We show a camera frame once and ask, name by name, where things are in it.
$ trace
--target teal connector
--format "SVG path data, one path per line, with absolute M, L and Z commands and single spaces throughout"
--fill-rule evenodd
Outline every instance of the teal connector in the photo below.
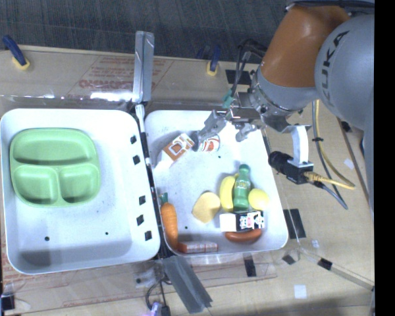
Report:
M 227 91 L 227 93 L 224 95 L 224 97 L 223 97 L 223 101 L 224 101 L 223 109 L 229 109 L 230 108 L 232 100 L 234 99 L 234 98 L 232 98 L 231 93 L 232 93 L 231 89 L 229 89 Z

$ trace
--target black connector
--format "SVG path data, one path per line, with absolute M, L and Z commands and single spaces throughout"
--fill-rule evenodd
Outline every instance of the black connector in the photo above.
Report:
M 170 307 L 167 305 L 164 305 L 161 308 L 161 316 L 171 316 L 171 311 L 170 311 Z
M 269 155 L 269 164 L 279 173 L 285 174 L 287 179 L 296 183 L 297 185 L 307 183 L 307 178 L 304 176 L 304 172 L 313 171 L 313 165 L 297 167 L 290 164 L 288 161 L 292 160 L 290 155 L 280 151 L 274 151 Z

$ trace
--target toy carrot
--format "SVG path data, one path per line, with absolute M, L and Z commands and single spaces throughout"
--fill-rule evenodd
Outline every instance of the toy carrot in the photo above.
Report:
M 165 236 L 169 246 L 176 250 L 178 244 L 178 226 L 177 226 L 177 213 L 176 208 L 173 204 L 168 202 L 168 194 L 164 193 L 160 196 L 161 206 L 161 218 L 163 220 L 163 226 Z

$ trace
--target drain hole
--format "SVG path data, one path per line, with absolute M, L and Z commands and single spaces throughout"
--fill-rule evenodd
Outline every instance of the drain hole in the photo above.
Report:
M 140 158 L 139 158 L 138 155 L 135 155 L 135 156 L 133 157 L 133 163 L 134 163 L 135 165 L 138 164 L 138 163 L 140 163 Z
M 138 226 L 140 226 L 144 222 L 144 215 L 141 214 L 139 217 L 137 217 L 136 222 L 137 222 Z
M 148 241 L 150 239 L 152 239 L 152 232 L 148 230 L 147 232 L 145 232 L 145 241 Z

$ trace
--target white tray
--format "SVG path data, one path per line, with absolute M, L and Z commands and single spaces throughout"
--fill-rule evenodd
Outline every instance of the white tray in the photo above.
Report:
M 42 208 L 26 205 L 16 196 L 9 167 L 11 140 L 21 130 L 45 127 L 77 128 L 95 143 L 101 188 L 90 202 Z M 138 125 L 129 114 L 11 110 L 0 121 L 0 148 L 7 255 L 16 270 L 40 274 L 118 265 L 145 261 L 158 252 L 161 240 Z M 136 218 L 141 215 L 144 221 L 138 225 Z
M 164 146 L 183 132 L 191 134 L 194 130 L 201 130 L 209 114 L 209 111 L 164 110 L 150 113 L 145 119 L 145 129 L 153 166 Z M 288 240 L 288 229 L 262 134 L 260 131 L 252 132 L 248 139 L 238 143 L 235 139 L 237 132 L 231 123 L 227 123 L 219 134 L 221 147 L 217 152 L 188 151 L 170 168 L 153 168 L 157 192 L 167 192 L 169 202 L 176 207 L 179 241 L 216 242 L 219 245 L 217 255 L 280 249 Z M 266 229 L 258 241 L 246 245 L 231 242 L 220 232 L 219 214 L 222 210 L 207 224 L 192 215 L 198 197 L 205 191 L 219 194 L 221 180 L 226 175 L 237 173 L 241 163 L 250 166 L 254 187 L 265 190 L 270 198 L 264 212 Z

